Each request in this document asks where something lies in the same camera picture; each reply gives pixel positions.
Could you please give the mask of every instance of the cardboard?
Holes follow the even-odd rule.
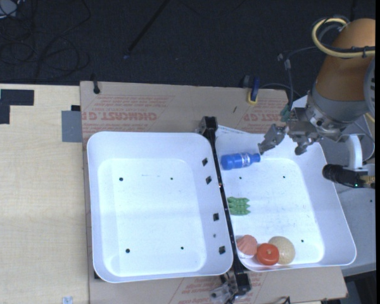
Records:
[[[282,90],[260,89],[256,104],[248,89],[183,85],[98,82],[80,83],[85,175],[89,291],[91,303],[128,304],[211,303],[210,291],[221,284],[218,276],[161,279],[112,284],[95,278],[91,252],[90,193],[87,140],[103,130],[134,132],[195,132],[204,116],[219,125],[251,133],[281,125],[280,111],[287,103]],[[346,284],[339,267],[249,272],[252,290],[235,303],[280,303],[344,298]]]

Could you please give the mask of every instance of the robotic hand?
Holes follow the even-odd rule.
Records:
[[[332,46],[321,43],[317,32],[335,23],[342,27]],[[273,124],[270,127],[263,142],[258,144],[259,152],[262,155],[274,148],[286,134],[297,142],[296,155],[305,153],[309,145],[324,137],[344,142],[350,151],[349,165],[326,165],[323,176],[350,187],[375,188],[374,176],[371,176],[374,170],[363,166],[358,136],[344,134],[344,130],[362,115],[366,114],[373,121],[375,118],[376,21],[321,19],[313,26],[312,39],[327,56],[307,94],[307,103],[304,108],[289,111],[285,126]]]

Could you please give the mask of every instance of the dark background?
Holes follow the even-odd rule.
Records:
[[[0,19],[0,82],[241,87],[251,85],[246,75],[289,86],[277,56],[314,46],[317,20],[376,19],[376,0],[170,0],[135,44],[163,2],[20,0],[15,17]],[[324,57],[290,58],[293,99],[311,88]]]

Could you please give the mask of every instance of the red tomato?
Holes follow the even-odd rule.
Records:
[[[262,243],[256,251],[256,259],[262,265],[275,265],[280,259],[280,253],[277,246],[270,243]]]

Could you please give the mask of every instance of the blue bottle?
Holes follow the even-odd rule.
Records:
[[[221,156],[221,165],[224,170],[249,167],[252,163],[259,161],[259,153],[251,154],[243,152]]]

